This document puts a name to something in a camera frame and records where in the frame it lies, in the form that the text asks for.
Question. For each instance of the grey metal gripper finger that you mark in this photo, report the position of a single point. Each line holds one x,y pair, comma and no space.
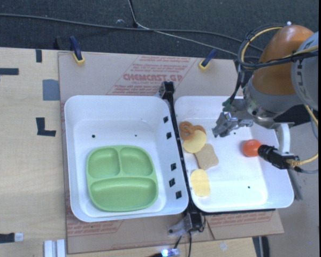
232,126
220,124

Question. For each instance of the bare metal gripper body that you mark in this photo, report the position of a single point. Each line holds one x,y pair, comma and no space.
242,112

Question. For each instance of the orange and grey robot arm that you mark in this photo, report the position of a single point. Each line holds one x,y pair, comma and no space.
279,63

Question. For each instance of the orange-brown toy biscuit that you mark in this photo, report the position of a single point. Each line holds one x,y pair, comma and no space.
201,128

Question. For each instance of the orange ball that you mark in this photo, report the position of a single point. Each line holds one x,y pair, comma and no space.
251,147

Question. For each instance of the yellow round toy slice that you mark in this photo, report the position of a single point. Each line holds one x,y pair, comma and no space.
200,183
194,143

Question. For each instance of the brown toy pretzel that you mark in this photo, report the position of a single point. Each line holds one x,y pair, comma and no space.
186,135

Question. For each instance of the tan toy bread slice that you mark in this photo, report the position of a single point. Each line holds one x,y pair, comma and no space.
206,157

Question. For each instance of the thin black rod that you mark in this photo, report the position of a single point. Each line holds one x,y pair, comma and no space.
177,132

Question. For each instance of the white plastic tray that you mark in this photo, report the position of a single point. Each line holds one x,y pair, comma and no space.
235,181
117,124

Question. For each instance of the green divided plate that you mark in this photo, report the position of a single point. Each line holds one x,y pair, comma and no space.
123,178

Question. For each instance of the brown cardboard board red print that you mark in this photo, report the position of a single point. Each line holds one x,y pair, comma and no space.
109,74

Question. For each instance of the black cylinder on white bracket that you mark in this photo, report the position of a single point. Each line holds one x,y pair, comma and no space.
274,155

